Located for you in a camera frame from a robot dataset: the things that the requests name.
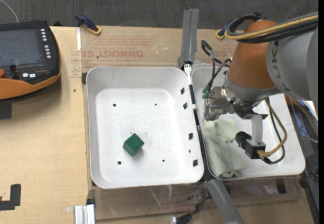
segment towel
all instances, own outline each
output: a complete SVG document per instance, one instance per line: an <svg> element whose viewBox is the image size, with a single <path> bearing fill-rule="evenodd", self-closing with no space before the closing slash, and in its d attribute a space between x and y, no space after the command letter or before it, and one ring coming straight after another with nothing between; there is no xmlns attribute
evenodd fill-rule
<svg viewBox="0 0 324 224"><path fill-rule="evenodd" d="M236 122L231 118L203 121L204 138L208 165L217 178L238 176L237 172L246 167L241 155L230 144L238 133Z"/></svg>

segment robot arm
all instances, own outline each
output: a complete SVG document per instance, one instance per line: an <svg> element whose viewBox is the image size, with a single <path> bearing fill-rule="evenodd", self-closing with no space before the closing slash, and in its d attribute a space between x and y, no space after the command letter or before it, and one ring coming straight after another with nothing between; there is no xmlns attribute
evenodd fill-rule
<svg viewBox="0 0 324 224"><path fill-rule="evenodd" d="M235 113L252 121L252 135L245 144L250 158L260 158L262 119L253 108L271 95L284 93L300 100L312 100L318 114L318 13L277 24L247 15L227 27L231 32L245 19L254 22L237 39L229 70L222 87L214 87L206 95L205 120L215 120L221 114ZM306 23L300 19L310 18ZM242 145L243 137L236 137Z"/></svg>

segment black connector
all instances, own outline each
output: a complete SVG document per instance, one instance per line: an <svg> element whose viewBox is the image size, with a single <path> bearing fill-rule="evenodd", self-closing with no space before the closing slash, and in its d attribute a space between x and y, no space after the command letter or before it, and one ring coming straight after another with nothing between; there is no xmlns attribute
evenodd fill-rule
<svg viewBox="0 0 324 224"><path fill-rule="evenodd" d="M272 164L272 161L271 161L269 158L267 158L267 157L265 157L265 158L263 159L263 161L264 161L265 163L269 164L269 165Z"/></svg>
<svg viewBox="0 0 324 224"><path fill-rule="evenodd" d="M238 143L239 147L242 147L245 150L245 153L251 158L251 159L260 159L260 156L258 154L258 150L265 151L265 145L259 145L259 146L252 146L251 143L249 143L247 140L251 140L251 135L247 134L244 131L240 131L236 134L235 140Z"/></svg>
<svg viewBox="0 0 324 224"><path fill-rule="evenodd" d="M17 66L16 65L11 65L9 67L10 71L11 71L11 77L13 79L18 79L19 78L19 75L17 73Z"/></svg>
<svg viewBox="0 0 324 224"><path fill-rule="evenodd" d="M205 51L205 48L207 48L208 50L212 50L212 47L209 46L209 44L205 41L202 40L201 41L201 48Z"/></svg>
<svg viewBox="0 0 324 224"><path fill-rule="evenodd" d="M191 213L178 217L176 219L176 224L186 224L192 219Z"/></svg>

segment green foam block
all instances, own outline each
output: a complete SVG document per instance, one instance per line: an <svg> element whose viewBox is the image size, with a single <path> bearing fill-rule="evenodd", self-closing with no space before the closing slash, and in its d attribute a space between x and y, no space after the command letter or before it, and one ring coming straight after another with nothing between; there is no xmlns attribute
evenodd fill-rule
<svg viewBox="0 0 324 224"><path fill-rule="evenodd" d="M144 142L135 133L125 140L123 148L131 155L134 156L144 145Z"/></svg>

